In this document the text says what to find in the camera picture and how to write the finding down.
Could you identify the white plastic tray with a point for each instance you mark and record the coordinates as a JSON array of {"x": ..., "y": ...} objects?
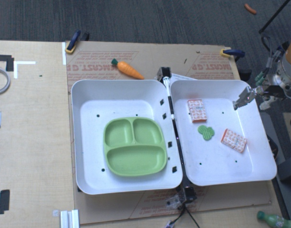
[
  {"x": 88, "y": 132},
  {"x": 214, "y": 165}
]

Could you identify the orange toy carrot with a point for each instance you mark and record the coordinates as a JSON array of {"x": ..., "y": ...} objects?
[{"x": 127, "y": 69}]

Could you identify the orange toy sausage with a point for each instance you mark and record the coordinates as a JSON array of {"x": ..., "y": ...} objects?
[{"x": 250, "y": 9}]

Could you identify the thin black and white rod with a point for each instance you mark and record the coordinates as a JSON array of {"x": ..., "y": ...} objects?
[{"x": 176, "y": 132}]

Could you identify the green ridged toy biscuit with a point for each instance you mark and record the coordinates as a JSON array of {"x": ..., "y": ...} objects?
[{"x": 206, "y": 132}]

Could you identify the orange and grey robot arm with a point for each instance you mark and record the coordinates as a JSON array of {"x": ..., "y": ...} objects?
[{"x": 288, "y": 56}]

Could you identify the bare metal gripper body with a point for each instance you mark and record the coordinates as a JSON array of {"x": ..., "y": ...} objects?
[{"x": 277, "y": 87}]

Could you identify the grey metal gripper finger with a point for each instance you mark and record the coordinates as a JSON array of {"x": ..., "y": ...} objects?
[
  {"x": 245, "y": 97},
  {"x": 266, "y": 104}
]

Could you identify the white tape roll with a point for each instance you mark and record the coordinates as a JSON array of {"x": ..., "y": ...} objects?
[{"x": 8, "y": 81}]

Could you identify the brown cardboard board red print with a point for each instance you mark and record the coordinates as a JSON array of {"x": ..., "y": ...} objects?
[{"x": 207, "y": 205}]

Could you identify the green divided plate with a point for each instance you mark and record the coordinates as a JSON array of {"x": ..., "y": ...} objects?
[{"x": 136, "y": 160}]

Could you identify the green plastic bottle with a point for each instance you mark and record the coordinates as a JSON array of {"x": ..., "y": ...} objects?
[{"x": 275, "y": 220}]

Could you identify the white paper sheet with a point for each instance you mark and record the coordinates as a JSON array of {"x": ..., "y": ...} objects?
[{"x": 181, "y": 76}]

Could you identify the orange and white carton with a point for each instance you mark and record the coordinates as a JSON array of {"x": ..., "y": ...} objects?
[
  {"x": 197, "y": 111},
  {"x": 234, "y": 140}
]

